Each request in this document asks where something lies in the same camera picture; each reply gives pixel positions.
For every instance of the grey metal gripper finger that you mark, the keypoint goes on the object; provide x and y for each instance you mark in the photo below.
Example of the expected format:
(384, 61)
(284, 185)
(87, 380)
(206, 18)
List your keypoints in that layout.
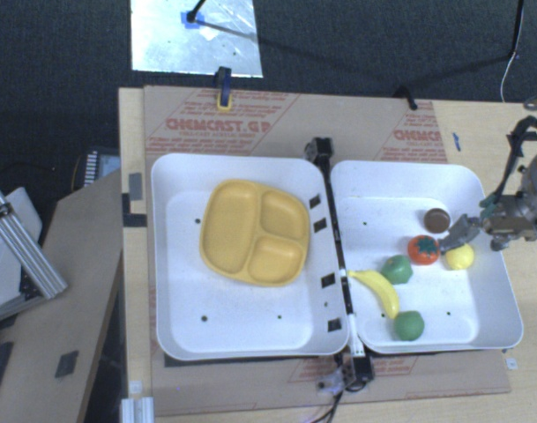
(461, 232)
(501, 242)

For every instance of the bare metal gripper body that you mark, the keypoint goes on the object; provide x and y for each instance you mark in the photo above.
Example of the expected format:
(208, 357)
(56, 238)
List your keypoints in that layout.
(512, 224)

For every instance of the yellow lemon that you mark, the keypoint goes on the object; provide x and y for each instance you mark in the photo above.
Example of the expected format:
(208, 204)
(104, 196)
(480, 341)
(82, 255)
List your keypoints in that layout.
(460, 258)

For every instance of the brown round biscuit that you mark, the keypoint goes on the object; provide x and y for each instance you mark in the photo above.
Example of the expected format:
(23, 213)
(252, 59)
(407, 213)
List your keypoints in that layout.
(436, 220)

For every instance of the red tomato with green top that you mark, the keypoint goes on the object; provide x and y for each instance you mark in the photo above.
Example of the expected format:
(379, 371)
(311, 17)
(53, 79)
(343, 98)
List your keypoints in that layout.
(422, 250)

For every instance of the green bell pepper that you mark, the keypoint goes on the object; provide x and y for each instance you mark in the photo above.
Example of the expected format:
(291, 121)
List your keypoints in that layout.
(397, 270)

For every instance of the white plastic tray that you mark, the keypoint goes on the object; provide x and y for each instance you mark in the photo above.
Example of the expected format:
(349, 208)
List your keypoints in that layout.
(449, 306)
(237, 320)

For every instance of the yellow banana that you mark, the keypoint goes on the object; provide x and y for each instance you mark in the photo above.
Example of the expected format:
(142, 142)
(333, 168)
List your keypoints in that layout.
(380, 287)

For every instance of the green lime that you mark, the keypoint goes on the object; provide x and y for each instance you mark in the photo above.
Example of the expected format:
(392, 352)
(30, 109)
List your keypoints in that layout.
(408, 325)

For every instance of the thin black and white rod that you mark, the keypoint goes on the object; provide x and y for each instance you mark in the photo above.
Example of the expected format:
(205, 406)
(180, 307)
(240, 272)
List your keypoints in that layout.
(337, 240)

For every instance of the brown cardboard board red print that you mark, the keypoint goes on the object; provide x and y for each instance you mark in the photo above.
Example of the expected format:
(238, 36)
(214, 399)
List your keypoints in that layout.
(347, 117)

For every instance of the yellow divided plate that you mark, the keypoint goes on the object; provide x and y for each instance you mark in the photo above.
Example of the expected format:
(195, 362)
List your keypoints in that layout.
(233, 232)

